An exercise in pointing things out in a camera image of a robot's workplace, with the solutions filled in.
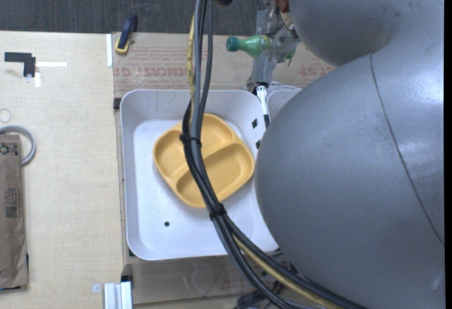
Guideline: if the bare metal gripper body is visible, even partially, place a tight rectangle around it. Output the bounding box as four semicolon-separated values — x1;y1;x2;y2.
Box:
268;0;302;62

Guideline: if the green plastic bottle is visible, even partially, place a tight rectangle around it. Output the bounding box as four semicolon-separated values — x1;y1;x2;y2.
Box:
225;34;297;61

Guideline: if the yellow divided plate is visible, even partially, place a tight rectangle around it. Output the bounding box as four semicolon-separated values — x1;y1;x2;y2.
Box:
152;112;256;210

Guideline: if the white plastic tray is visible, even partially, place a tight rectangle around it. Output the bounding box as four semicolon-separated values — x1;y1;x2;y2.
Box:
119;88;280;262

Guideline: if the brown paper bag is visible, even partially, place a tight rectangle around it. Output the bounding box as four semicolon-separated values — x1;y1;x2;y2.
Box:
0;134;30;291

